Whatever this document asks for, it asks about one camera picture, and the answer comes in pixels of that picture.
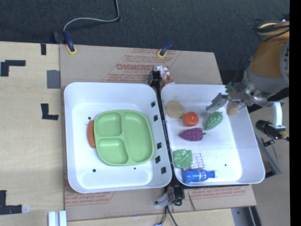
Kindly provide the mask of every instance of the black fabric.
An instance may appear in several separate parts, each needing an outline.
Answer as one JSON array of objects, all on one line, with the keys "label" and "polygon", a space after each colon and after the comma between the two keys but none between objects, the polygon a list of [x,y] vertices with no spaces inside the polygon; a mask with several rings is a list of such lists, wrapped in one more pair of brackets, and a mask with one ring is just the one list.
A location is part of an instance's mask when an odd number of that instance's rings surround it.
[{"label": "black fabric", "polygon": [[[260,44],[256,19],[289,19],[290,0],[118,0],[121,20],[76,21],[74,44],[214,52],[223,84],[242,79],[241,58]],[[63,41],[65,24],[78,17],[114,19],[113,0],[0,0],[0,41]]]}]

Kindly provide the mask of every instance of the cardboard box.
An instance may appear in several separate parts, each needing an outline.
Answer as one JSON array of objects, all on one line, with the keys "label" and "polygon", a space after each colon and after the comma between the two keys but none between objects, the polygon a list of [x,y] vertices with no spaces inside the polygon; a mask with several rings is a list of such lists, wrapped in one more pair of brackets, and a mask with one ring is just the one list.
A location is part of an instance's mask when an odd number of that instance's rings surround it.
[{"label": "cardboard box", "polygon": [[[165,65],[179,84],[222,84],[213,53],[169,50],[163,59],[158,50],[143,48],[94,47],[77,45],[69,54],[60,45],[62,128],[64,149],[64,197],[68,221],[137,216],[162,213],[153,201],[164,188],[80,194],[68,183],[63,91],[72,82],[145,83],[154,67]],[[173,212],[254,206],[250,185],[185,189],[181,206]]]}]

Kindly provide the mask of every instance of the blue plastic bottle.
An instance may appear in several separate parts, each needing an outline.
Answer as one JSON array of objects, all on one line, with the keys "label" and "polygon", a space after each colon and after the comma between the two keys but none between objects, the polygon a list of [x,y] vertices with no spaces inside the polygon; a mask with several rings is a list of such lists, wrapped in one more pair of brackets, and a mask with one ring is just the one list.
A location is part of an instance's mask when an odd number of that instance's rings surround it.
[{"label": "blue plastic bottle", "polygon": [[184,170],[182,171],[183,183],[204,182],[208,178],[217,178],[217,171],[206,171],[204,169]]}]

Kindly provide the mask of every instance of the green bowl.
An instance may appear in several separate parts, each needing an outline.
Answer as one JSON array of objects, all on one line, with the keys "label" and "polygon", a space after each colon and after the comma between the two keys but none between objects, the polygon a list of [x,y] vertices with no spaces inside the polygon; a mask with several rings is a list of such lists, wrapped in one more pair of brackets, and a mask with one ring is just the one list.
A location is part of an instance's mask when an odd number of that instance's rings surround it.
[{"label": "green bowl", "polygon": [[134,110],[107,111],[94,121],[94,137],[100,159],[114,166],[142,164],[154,155],[148,119]]}]

